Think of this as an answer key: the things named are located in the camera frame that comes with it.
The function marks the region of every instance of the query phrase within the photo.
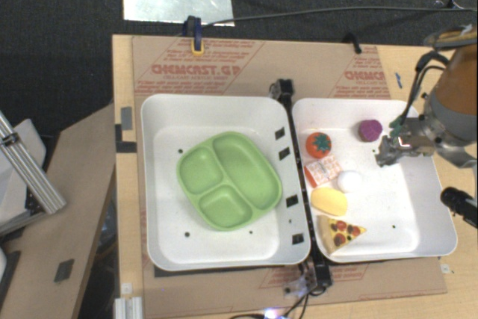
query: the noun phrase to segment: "white tray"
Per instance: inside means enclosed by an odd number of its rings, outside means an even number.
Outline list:
[[[367,232],[333,254],[328,254],[317,235],[323,254],[332,261],[356,262],[393,258],[446,255],[456,247],[456,232],[450,212],[440,201],[441,186],[433,160],[428,157],[401,158],[379,167],[374,155],[379,140],[363,143],[358,136],[362,120],[388,124],[403,112],[405,102],[356,99],[301,99],[293,109],[302,165],[314,159],[305,150],[305,140],[314,131],[331,137],[333,155],[343,170],[362,174],[360,191],[347,193],[348,210],[342,217]],[[409,116],[418,115],[415,109]],[[322,186],[338,188],[337,180]],[[312,187],[307,185],[308,194]],[[311,208],[317,232],[317,216]]]
[[[165,270],[298,264],[310,251],[288,117],[265,97],[158,94],[141,108],[149,257]],[[276,139],[276,132],[284,135]],[[182,191],[176,165],[183,153],[225,131],[245,134],[282,182],[269,213],[231,232],[212,229]],[[289,148],[282,160],[279,152]],[[287,200],[294,203],[287,207]]]

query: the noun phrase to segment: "cardboard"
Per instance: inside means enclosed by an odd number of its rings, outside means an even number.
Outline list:
[[[285,297],[283,286],[295,280],[299,272],[297,266],[292,266],[171,274],[153,266],[145,248],[139,119],[140,106],[147,96],[154,93],[266,96],[276,79],[292,78],[296,88],[294,100],[391,96],[406,99],[413,67],[425,53],[421,49],[363,46],[364,53],[357,55],[352,46],[343,44],[220,39],[205,39],[205,47],[203,56],[194,57],[189,51],[190,41],[185,38],[114,38],[115,121],[118,126],[128,126],[122,130],[122,139],[136,143],[136,152],[117,155],[122,169],[118,170],[118,181],[128,183],[128,190],[120,186],[118,189],[120,281],[128,286],[122,297],[143,297],[145,318],[149,319],[192,315],[212,318],[216,313],[292,306],[294,299]],[[386,57],[387,66],[382,65],[382,57]],[[431,75],[423,87],[436,80]],[[132,124],[122,118],[125,108],[132,111]],[[120,202],[122,199],[128,201],[127,208],[125,202]],[[138,229],[140,239],[135,237]],[[334,285],[323,296],[310,299],[310,305],[431,296],[447,291],[436,258],[334,266],[332,275]],[[340,311],[317,309],[310,308],[310,312]]]
[[[47,176],[67,204],[2,245],[20,256],[1,319],[78,317],[114,188],[113,119],[110,105],[61,132]],[[62,263],[71,274],[55,282]]]

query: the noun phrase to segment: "wooden table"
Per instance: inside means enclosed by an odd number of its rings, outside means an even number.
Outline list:
[[[132,70],[131,36],[116,36],[114,50],[114,94],[115,123],[121,124],[122,107],[134,105],[131,86],[134,78]],[[392,99],[406,100],[410,84],[415,74],[414,68],[420,56],[429,51],[421,47],[377,46]],[[294,64],[300,71],[304,63],[300,59]],[[400,88],[396,74],[400,75]],[[439,74],[430,73],[423,83],[424,90],[431,90]],[[423,100],[417,100],[415,107],[421,111]],[[122,131],[123,141],[136,141],[137,126]],[[476,155],[476,145],[471,153]],[[458,189],[474,192],[474,178],[471,170],[457,170],[442,158],[435,156],[435,164],[443,187],[452,185]],[[143,295],[143,274],[141,254],[140,216],[138,205],[137,158],[134,154],[117,154],[117,190],[119,215],[119,277],[122,297],[141,297]],[[373,300],[352,303],[309,306],[304,318],[474,318],[478,311],[478,257],[477,231],[462,218],[453,218],[458,234],[456,251],[441,259],[450,272],[444,276],[448,293],[422,297],[403,297],[390,300]],[[294,312],[298,318],[300,309]],[[232,314],[196,316],[197,319],[226,319]]]

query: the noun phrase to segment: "blue clamp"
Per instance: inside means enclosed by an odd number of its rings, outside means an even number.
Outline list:
[[[193,37],[191,40],[191,51],[194,56],[201,56],[204,53],[200,17],[187,17],[187,20],[182,25],[182,36]]]

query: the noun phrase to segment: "yellow toy food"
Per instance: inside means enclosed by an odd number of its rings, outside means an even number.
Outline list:
[[[314,189],[311,194],[311,204],[331,215],[341,216],[347,212],[347,198],[344,193],[332,188]]]

